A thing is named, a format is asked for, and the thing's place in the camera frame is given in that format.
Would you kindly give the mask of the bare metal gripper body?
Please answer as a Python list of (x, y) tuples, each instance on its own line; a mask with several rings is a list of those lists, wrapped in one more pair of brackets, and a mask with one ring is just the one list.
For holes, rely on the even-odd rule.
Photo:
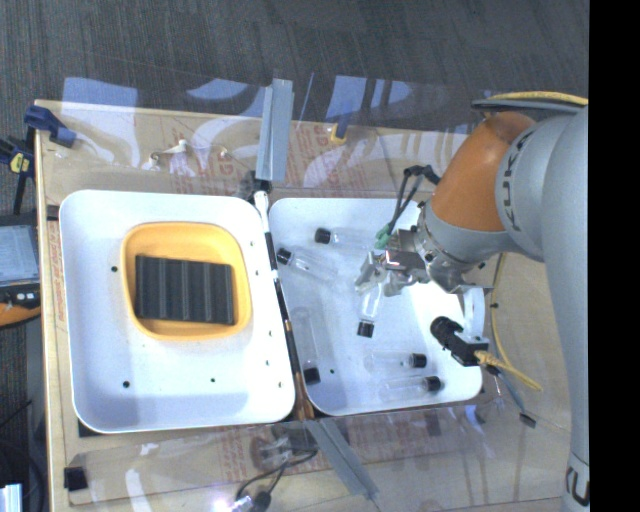
[(414, 276), (414, 285), (435, 283), (453, 292), (452, 259), (426, 228), (396, 230), (386, 246), (383, 267), (387, 273)]

